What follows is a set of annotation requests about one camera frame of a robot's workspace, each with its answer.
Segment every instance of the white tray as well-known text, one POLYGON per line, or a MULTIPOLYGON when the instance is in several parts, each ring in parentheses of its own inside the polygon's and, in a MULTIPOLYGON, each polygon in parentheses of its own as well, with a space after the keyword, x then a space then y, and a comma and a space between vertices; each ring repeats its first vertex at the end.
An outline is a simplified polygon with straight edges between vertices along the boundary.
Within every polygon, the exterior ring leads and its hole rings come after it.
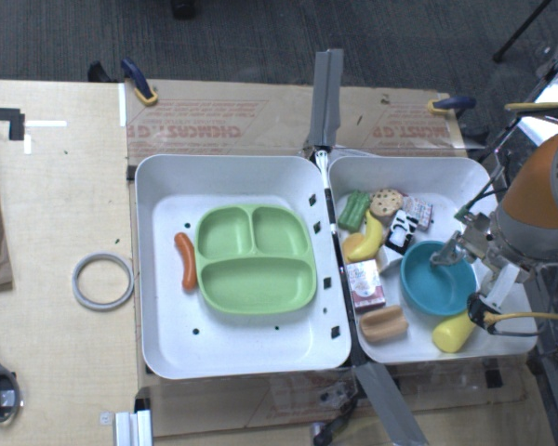
MULTIPOLYGON (((345 207, 348 195, 354 190, 372 193, 394 188, 432 203, 433 224, 425 232, 416 230, 414 243, 426 240, 445 242, 455 230, 462 231, 463 225, 454 219, 454 215, 480 191, 488 179, 489 175, 481 165, 464 158, 346 156, 335 160, 329 168, 329 180, 338 216, 345 207)), ((489 215, 496 206, 496 198, 490 196, 474 205, 472 212, 481 211, 489 215)), ((347 231, 339 231, 342 241, 348 235, 347 231)), ((480 261, 472 266, 480 282, 487 273, 487 268, 480 261)), ((398 304, 402 307, 409 322, 407 332, 393 339, 370 344, 365 341, 358 325, 360 344, 374 361, 389 364, 512 355, 525 353, 536 344, 535 337, 491 335, 476 327, 459 352, 442 352, 432 342, 432 330, 443 318, 422 314, 407 305, 401 294, 399 272, 399 265, 392 266, 380 273, 380 278, 387 305, 398 304)), ((524 287, 515 284, 501 307, 505 312, 530 311, 524 287)), ((537 330, 532 318, 512 322, 512 327, 505 330, 537 330)))
POLYGON ((189 379, 326 370, 347 360, 351 332, 324 186, 312 163, 300 157, 154 155, 139 165, 135 180, 142 349, 151 370, 189 379), (198 288, 182 289, 174 234, 185 231, 194 241, 201 216, 232 203, 279 204, 303 219, 317 269, 316 293, 304 308, 224 314, 210 307, 198 288))

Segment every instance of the toy cookie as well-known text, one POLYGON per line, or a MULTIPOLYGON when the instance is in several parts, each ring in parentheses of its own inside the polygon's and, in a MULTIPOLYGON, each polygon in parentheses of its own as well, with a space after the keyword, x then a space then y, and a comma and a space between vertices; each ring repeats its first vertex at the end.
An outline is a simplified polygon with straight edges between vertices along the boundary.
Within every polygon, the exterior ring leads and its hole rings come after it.
POLYGON ((403 195, 395 189, 383 189, 370 196, 370 213, 388 221, 403 206, 403 195))

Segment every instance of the blue bowl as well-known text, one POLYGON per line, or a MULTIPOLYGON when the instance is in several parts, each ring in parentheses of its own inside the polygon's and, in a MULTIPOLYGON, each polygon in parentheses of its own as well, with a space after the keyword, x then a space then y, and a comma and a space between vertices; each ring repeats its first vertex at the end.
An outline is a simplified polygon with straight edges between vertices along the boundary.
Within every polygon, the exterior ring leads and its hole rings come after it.
POLYGON ((453 316, 467 308, 467 298, 477 288, 472 266, 462 259, 452 266, 434 266, 430 256, 445 244, 412 245, 401 261, 401 284, 407 303, 434 316, 453 316))

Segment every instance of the small package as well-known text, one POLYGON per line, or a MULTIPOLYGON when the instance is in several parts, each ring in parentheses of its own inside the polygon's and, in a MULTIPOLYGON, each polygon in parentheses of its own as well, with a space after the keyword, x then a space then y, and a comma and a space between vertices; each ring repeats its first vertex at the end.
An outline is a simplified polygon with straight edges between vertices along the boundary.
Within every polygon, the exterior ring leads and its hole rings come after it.
POLYGON ((347 278, 356 312, 380 308, 386 304, 379 268, 374 259, 347 265, 347 278))
POLYGON ((409 216, 405 210, 399 210, 389 228, 389 234, 384 242, 385 247, 404 256, 417 227, 418 223, 415 218, 409 216))
POLYGON ((420 198, 404 195, 403 211, 411 218, 418 221, 418 230, 425 231, 430 227, 432 221, 432 204, 424 202, 420 198))

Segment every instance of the white tape strip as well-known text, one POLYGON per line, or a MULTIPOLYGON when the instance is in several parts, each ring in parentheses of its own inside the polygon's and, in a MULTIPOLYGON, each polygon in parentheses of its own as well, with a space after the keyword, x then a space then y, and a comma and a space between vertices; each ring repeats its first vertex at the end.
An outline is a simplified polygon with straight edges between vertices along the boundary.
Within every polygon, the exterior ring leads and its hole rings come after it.
POLYGON ((68 127, 66 121, 26 121, 25 127, 68 127))
POLYGON ((22 141, 22 149, 25 155, 31 155, 31 135, 25 134, 25 137, 22 141))
POLYGON ((118 84, 118 103, 120 105, 120 127, 126 127, 126 87, 118 84))

